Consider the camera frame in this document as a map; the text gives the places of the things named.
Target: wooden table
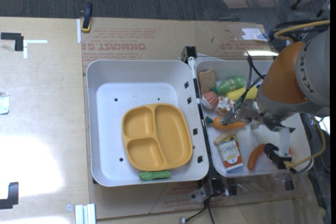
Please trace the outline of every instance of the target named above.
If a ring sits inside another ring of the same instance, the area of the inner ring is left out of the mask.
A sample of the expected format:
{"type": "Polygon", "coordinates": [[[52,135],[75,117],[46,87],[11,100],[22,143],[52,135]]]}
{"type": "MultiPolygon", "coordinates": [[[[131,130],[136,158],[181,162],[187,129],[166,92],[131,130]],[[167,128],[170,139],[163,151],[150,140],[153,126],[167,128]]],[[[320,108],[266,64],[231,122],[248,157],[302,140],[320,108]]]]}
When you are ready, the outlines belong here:
{"type": "MultiPolygon", "coordinates": [[[[187,29],[192,33],[174,39],[173,48],[179,50],[188,43],[195,44],[195,23],[189,23],[187,29]]],[[[0,199],[6,198],[10,182],[19,182],[19,203],[13,209],[0,210],[0,222],[73,223],[71,205],[92,201],[77,20],[2,17],[0,32],[21,33],[25,40],[47,41],[28,44],[28,57],[24,59],[22,51],[14,50],[14,41],[0,40],[0,92],[10,95],[9,113],[0,115],[0,199]]],[[[310,182],[305,176],[301,181],[306,192],[303,198],[237,202],[213,208],[213,217],[216,223],[226,224],[323,223],[310,182]]],[[[178,223],[180,217],[189,217],[197,211],[125,216],[98,222],[178,223]]],[[[195,224],[205,222],[210,222],[208,212],[193,220],[195,224]]]]}

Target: cardboard sheet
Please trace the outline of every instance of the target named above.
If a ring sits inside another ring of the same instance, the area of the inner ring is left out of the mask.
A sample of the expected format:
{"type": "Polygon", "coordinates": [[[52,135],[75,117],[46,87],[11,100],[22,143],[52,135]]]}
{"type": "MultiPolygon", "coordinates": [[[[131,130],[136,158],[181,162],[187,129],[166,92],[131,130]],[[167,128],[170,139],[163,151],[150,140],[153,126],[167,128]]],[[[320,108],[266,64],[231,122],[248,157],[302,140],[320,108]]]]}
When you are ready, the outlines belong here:
{"type": "MultiPolygon", "coordinates": [[[[246,49],[270,51],[262,33],[263,27],[253,23],[92,18],[91,31],[82,33],[81,36],[86,112],[88,111],[86,69],[95,60],[176,60],[180,59],[185,46],[196,46],[200,55],[239,59],[246,49]]],[[[202,204],[194,204],[190,200],[191,192],[198,189],[197,182],[111,188],[95,183],[90,167],[88,113],[86,113],[86,122],[90,202],[96,204],[98,219],[193,210],[202,207],[202,204]]],[[[259,186],[257,190],[242,193],[235,198],[222,194],[213,199],[212,206],[221,207],[303,195],[300,188],[284,193],[283,184],[277,180],[274,183],[272,176],[266,179],[251,177],[249,180],[259,186]]]]}
{"type": "Polygon", "coordinates": [[[19,183],[18,205],[0,210],[0,222],[73,223],[67,204],[89,202],[76,20],[6,17],[0,32],[47,41],[29,43],[24,58],[13,40],[0,40],[0,92],[10,97],[0,115],[0,188],[7,195],[19,183]]]}

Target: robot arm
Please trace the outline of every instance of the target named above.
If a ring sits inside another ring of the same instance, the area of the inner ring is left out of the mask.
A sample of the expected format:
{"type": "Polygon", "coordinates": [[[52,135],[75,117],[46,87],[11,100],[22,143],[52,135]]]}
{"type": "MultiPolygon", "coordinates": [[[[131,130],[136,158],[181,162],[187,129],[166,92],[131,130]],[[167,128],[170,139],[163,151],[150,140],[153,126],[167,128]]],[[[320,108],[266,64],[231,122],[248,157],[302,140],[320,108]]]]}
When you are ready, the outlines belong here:
{"type": "Polygon", "coordinates": [[[307,43],[289,44],[272,63],[256,103],[272,131],[295,113],[330,115],[330,27],[307,43]]]}

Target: metal bracket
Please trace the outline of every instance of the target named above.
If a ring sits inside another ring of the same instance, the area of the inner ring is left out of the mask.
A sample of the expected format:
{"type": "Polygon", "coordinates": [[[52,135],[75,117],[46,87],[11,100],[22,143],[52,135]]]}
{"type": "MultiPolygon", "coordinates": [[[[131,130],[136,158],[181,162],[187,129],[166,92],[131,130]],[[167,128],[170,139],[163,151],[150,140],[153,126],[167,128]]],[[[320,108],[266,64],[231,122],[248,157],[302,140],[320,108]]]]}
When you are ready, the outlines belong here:
{"type": "Polygon", "coordinates": [[[208,179],[198,190],[191,193],[192,202],[204,202],[210,197],[217,197],[224,192],[224,186],[219,178],[208,179]]]}
{"type": "Polygon", "coordinates": [[[19,183],[12,182],[8,186],[7,199],[0,199],[0,209],[12,209],[13,205],[19,203],[19,183]]]}
{"type": "Polygon", "coordinates": [[[15,40],[15,51],[23,51],[23,37],[20,33],[1,33],[1,39],[15,40]]]}
{"type": "Polygon", "coordinates": [[[273,132],[280,132],[282,129],[286,128],[289,130],[290,133],[292,133],[295,130],[294,127],[285,127],[280,122],[276,121],[272,122],[267,120],[266,118],[262,118],[261,120],[263,124],[273,132]]]}
{"type": "Polygon", "coordinates": [[[186,46],[183,48],[181,53],[181,61],[188,64],[189,57],[194,57],[195,59],[197,58],[196,47],[186,46]]]}
{"type": "Polygon", "coordinates": [[[75,206],[75,224],[96,224],[95,204],[75,206]]]}

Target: white container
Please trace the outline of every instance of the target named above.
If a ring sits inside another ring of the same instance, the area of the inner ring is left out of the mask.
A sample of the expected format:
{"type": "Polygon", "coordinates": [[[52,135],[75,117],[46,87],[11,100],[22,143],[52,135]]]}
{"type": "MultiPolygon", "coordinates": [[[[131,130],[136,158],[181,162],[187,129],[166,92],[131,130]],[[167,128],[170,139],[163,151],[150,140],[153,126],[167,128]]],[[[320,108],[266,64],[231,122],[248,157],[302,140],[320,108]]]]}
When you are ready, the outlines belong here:
{"type": "MultiPolygon", "coordinates": [[[[266,74],[272,61],[254,61],[254,66],[261,74],[266,74]]],[[[222,81],[233,78],[236,75],[243,76],[245,79],[249,75],[249,64],[247,61],[212,61],[204,60],[201,61],[196,66],[196,73],[201,71],[206,71],[208,69],[213,69],[216,73],[217,85],[222,81]]],[[[252,78],[257,78],[257,74],[252,71],[252,78]]],[[[215,114],[213,110],[203,109],[204,118],[209,116],[214,118],[219,116],[215,114]]],[[[300,161],[311,155],[310,146],[306,137],[306,132],[303,127],[302,120],[299,114],[295,114],[292,117],[286,119],[282,122],[286,127],[296,128],[290,134],[290,148],[293,152],[293,162],[300,161]]],[[[226,171],[224,164],[219,155],[217,146],[214,145],[216,138],[223,133],[223,130],[217,130],[212,126],[207,126],[207,132],[209,137],[209,143],[211,147],[211,154],[214,163],[214,167],[217,172],[225,177],[241,177],[241,176],[251,176],[251,175],[263,175],[263,174],[275,174],[275,173],[285,173],[288,170],[277,169],[272,161],[267,158],[265,154],[261,154],[256,162],[254,170],[250,171],[247,169],[248,158],[252,150],[260,144],[272,143],[275,146],[279,146],[280,136],[279,132],[272,132],[267,129],[264,125],[260,125],[258,129],[251,130],[249,125],[246,127],[237,129],[237,140],[239,143],[240,153],[243,158],[244,166],[239,167],[230,171],[226,171]]],[[[296,167],[296,170],[301,170],[308,165],[309,162],[305,162],[296,167]]]]}
{"type": "MultiPolygon", "coordinates": [[[[272,61],[254,61],[261,74],[266,74],[272,61]]],[[[217,85],[236,75],[248,78],[249,65],[246,61],[202,60],[196,66],[196,73],[213,69],[217,85]]],[[[257,77],[252,72],[252,81],[257,77]]],[[[198,112],[196,93],[190,67],[178,60],[98,60],[87,69],[89,125],[91,143],[91,169],[94,179],[102,186],[142,185],[200,180],[209,170],[202,123],[198,112]],[[141,180],[140,170],[128,161],[123,145],[121,122],[124,114],[141,105],[169,103],[178,107],[185,116],[191,134],[193,154],[187,164],[171,169],[171,178],[141,180]]],[[[203,109],[204,118],[218,114],[203,109]]],[[[296,128],[290,135],[293,162],[311,155],[299,114],[285,121],[283,125],[296,128]]],[[[244,166],[225,171],[215,139],[223,131],[207,126],[207,134],[215,169],[224,177],[241,177],[286,173],[277,169],[261,154],[255,169],[249,171],[247,162],[250,153],[258,145],[273,143],[279,145],[279,133],[261,125],[256,130],[250,126],[237,130],[240,153],[244,166]]],[[[307,165],[303,163],[297,170],[307,165]]]]}
{"type": "Polygon", "coordinates": [[[88,66],[87,85],[91,169],[100,185],[181,182],[206,176],[209,162],[188,65],[178,60],[98,60],[88,66]],[[141,180],[141,171],[131,165],[123,145],[122,117],[136,106],[155,103],[169,103],[182,111],[193,154],[185,165],[170,169],[170,178],[141,180]]]}

